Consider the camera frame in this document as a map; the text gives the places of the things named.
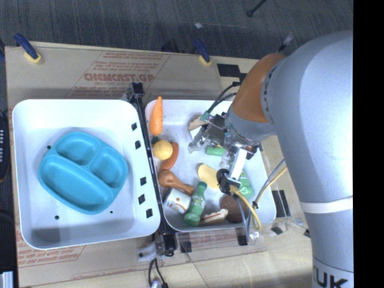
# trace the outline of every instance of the toy food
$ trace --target toy food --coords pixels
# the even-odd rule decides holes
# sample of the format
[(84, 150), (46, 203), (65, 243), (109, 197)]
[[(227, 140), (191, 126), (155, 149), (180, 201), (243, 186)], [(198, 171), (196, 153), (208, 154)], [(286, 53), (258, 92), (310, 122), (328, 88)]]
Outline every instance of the toy food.
[(157, 98), (157, 101), (152, 111), (151, 118), (149, 120), (149, 132), (154, 136), (158, 136), (163, 131), (163, 99), (161, 96)]
[(188, 131), (194, 130), (196, 128), (199, 128), (202, 125), (207, 124), (207, 122), (202, 121), (200, 118), (202, 116), (199, 115), (198, 117), (194, 118), (189, 124), (188, 124)]
[(205, 182), (209, 188), (218, 189), (219, 184), (216, 178), (216, 170), (207, 166), (206, 164), (201, 164), (197, 170), (197, 175), (200, 180)]
[(175, 165), (176, 160), (178, 159), (179, 145), (176, 142), (172, 142), (171, 145), (172, 155), (161, 164), (160, 170), (170, 170)]
[(249, 199), (254, 194), (253, 188), (251, 186), (251, 182), (249, 181), (247, 174), (242, 171), (240, 174), (240, 182), (241, 185), (239, 187), (239, 190), (242, 195), (245, 196), (245, 198)]
[(173, 147), (167, 140), (159, 140), (155, 143), (153, 153), (159, 160), (167, 160), (172, 156)]
[(200, 225), (211, 225), (211, 224), (218, 224), (225, 220), (225, 218), (228, 215), (227, 209), (222, 209), (217, 212), (213, 212), (211, 214), (204, 215), (201, 218)]
[(191, 197), (191, 203), (188, 207), (187, 213), (184, 215), (184, 223), (186, 225), (198, 226), (200, 224), (200, 217), (205, 207), (205, 190), (206, 183), (200, 181), (196, 187), (196, 191)]
[(165, 201), (164, 206), (168, 206), (181, 214), (184, 214), (191, 203), (191, 197), (179, 191), (175, 188), (172, 188)]
[[(239, 200), (240, 200), (242, 210), (244, 211), (244, 215), (247, 216), (248, 207), (242, 199), (239, 199)], [(221, 199), (220, 206), (221, 208), (228, 210), (228, 215), (226, 218), (228, 221), (230, 221), (231, 223), (240, 223), (242, 221), (239, 205), (231, 195), (225, 195)]]
[(189, 196), (193, 194), (194, 187), (191, 185), (183, 184), (176, 176), (169, 170), (162, 170), (157, 176), (158, 183), (164, 188), (177, 188), (185, 191)]

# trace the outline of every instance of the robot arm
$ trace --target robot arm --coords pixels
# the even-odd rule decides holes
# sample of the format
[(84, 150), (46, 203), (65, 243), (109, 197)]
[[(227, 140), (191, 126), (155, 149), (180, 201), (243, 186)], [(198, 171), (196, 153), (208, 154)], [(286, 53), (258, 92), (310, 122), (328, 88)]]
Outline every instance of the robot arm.
[(276, 134), (311, 232), (313, 287), (353, 287), (353, 37), (317, 38), (249, 72), (227, 118), (243, 136)]

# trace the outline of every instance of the yellow cable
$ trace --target yellow cable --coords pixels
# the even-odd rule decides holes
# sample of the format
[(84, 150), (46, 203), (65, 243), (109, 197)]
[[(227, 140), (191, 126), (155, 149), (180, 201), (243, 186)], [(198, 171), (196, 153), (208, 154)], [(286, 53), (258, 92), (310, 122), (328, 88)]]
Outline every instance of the yellow cable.
[(257, 216), (256, 214), (256, 211), (253, 209), (251, 203), (245, 198), (244, 195), (242, 195), (242, 193), (240, 192), (239, 189), (237, 189), (234, 185), (229, 185), (229, 191), (231, 193), (235, 193), (237, 196), (239, 196), (243, 201), (244, 203), (248, 206), (248, 208), (250, 209), (250, 211), (252, 212), (252, 215), (254, 217), (254, 219), (256, 220), (256, 223), (257, 223), (257, 227), (255, 227), (257, 230), (260, 230), (262, 228), (262, 224), (259, 220), (259, 217)]
[(284, 174), (284, 172), (285, 172), (286, 170), (287, 170), (287, 167), (283, 168), (283, 169), (279, 172), (279, 174), (277, 174), (275, 177), (273, 177), (273, 178), (270, 180), (270, 182), (267, 183), (267, 184), (265, 185), (263, 191), (261, 192), (261, 194), (260, 194), (260, 196), (259, 196), (259, 199), (256, 201), (257, 204), (259, 203), (259, 201), (260, 201), (261, 197), (263, 196), (265, 190), (268, 189), (268, 187), (271, 186), (271, 184), (273, 184), (276, 180), (278, 180), (278, 179), (282, 176), (282, 174)]
[[(287, 167), (283, 168), (275, 177), (273, 177), (265, 186), (264, 186), (264, 189), (263, 191), (260, 193), (260, 196), (259, 196), (259, 199), (256, 201), (256, 204), (259, 203), (260, 201), (260, 198), (263, 196), (264, 192), (266, 189), (268, 189), (268, 187), (271, 186), (271, 184), (273, 184), (276, 180), (278, 180), (282, 174), (284, 174), (284, 172), (287, 170)], [(256, 213), (256, 207), (253, 208), (251, 203), (245, 198), (244, 195), (242, 195), (242, 193), (240, 192), (239, 189), (237, 189), (234, 185), (229, 185), (229, 191), (231, 193), (235, 193), (237, 196), (239, 196), (244, 202), (245, 204), (247, 204), (248, 208), (250, 209), (251, 213), (252, 213), (252, 216), (253, 218), (255, 219), (257, 225), (255, 225), (254, 221), (252, 221), (252, 225), (253, 227), (256, 229), (256, 230), (260, 230), (262, 228), (262, 224), (260, 222), (260, 219), (259, 217), (257, 216), (257, 213)]]

